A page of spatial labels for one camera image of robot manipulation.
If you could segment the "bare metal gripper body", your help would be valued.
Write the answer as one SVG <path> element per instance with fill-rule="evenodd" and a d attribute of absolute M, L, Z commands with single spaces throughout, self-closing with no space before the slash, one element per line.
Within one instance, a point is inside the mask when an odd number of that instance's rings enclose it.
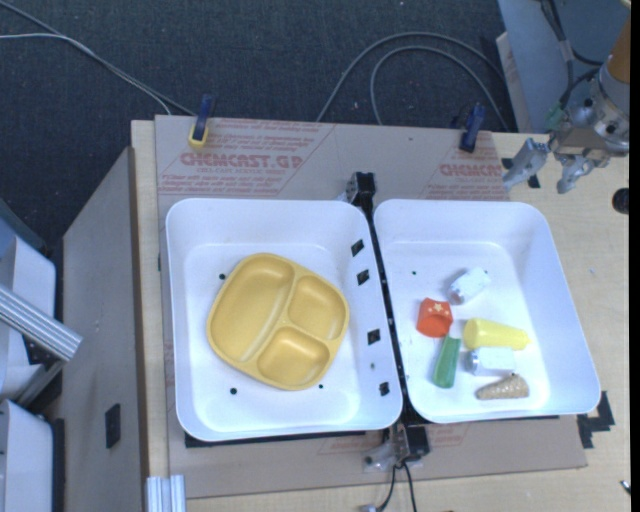
<path fill-rule="evenodd" d="M 629 152 L 629 114 L 606 95 L 591 93 L 581 105 L 566 111 L 549 147 L 555 155 L 594 161 L 624 157 Z"/>

